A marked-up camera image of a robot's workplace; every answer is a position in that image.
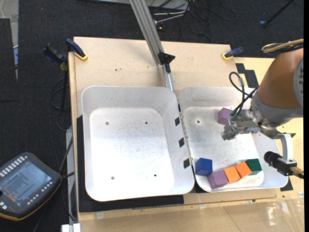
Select green cube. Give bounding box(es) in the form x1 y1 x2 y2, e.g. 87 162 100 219
245 158 263 176

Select purple cube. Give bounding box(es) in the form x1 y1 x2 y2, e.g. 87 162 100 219
207 170 229 190
217 107 234 126

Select orange cube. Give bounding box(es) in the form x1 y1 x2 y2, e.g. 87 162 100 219
235 161 253 178
224 166 241 184

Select blue cube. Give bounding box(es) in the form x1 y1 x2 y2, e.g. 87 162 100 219
195 158 213 177

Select pale wood board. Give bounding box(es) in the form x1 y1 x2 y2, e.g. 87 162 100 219
73 36 278 214

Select black cylinder on white bracket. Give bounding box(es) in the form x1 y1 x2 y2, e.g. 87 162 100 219
260 126 298 176

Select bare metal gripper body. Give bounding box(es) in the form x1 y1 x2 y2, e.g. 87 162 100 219
230 109 261 135

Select white plastic tray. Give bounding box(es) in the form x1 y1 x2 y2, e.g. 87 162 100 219
178 87 289 193
81 85 195 202

